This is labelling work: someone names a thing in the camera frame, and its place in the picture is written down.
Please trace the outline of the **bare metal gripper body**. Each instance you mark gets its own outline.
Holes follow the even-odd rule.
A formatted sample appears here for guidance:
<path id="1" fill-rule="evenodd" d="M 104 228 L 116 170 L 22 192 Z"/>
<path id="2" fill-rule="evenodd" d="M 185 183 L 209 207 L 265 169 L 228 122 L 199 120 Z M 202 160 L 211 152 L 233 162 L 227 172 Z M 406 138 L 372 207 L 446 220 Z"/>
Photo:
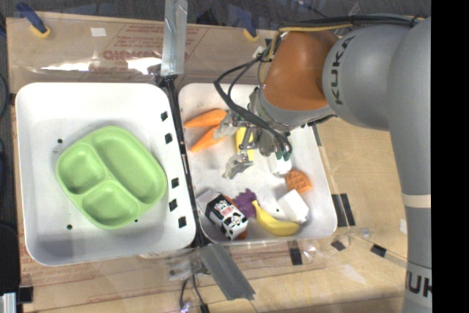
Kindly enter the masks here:
<path id="1" fill-rule="evenodd" d="M 237 152 L 246 151 L 249 158 L 258 150 L 262 156 L 273 155 L 275 158 L 290 158 L 292 146 L 285 133 L 269 130 L 255 125 L 237 115 L 239 128 L 235 133 Z"/>

